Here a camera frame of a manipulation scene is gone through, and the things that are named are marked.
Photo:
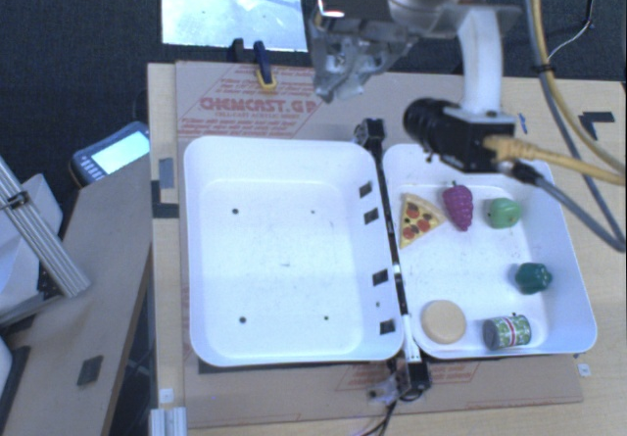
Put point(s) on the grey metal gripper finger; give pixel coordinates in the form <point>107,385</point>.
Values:
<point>327,76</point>
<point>356,76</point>

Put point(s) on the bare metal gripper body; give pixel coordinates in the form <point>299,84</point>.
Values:
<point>357,3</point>

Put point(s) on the brown cardboard board red print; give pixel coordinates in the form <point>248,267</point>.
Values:
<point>294,103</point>

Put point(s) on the yellow pizza slice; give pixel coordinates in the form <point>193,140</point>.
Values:
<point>416,221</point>

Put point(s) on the thin black and white rod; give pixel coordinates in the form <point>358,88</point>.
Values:
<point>392,233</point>

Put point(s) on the purple grapes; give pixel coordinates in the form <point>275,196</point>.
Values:
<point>459,208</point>

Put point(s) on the white plastic tray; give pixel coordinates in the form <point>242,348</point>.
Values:
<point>470,272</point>
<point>284,253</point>

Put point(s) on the light green pepper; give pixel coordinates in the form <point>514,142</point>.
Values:
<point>502,213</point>

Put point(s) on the pale yellow round biscuit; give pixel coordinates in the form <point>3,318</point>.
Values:
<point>443,321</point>

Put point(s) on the dark green pepper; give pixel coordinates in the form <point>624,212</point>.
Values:
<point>533,278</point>

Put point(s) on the green and white can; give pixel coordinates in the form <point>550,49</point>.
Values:
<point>509,332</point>

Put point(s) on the black cylinder on white bracket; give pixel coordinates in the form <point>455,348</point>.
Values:
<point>455,132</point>

